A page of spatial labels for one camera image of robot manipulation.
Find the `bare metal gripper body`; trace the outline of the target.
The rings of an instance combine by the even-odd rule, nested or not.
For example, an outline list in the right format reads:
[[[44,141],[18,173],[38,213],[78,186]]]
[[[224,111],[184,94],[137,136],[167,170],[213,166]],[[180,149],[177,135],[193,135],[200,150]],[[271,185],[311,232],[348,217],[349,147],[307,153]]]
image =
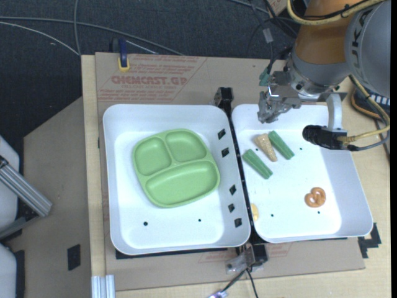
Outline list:
[[[325,101],[329,87],[317,84],[298,71],[275,71],[269,78],[268,102],[299,108],[306,102]]]

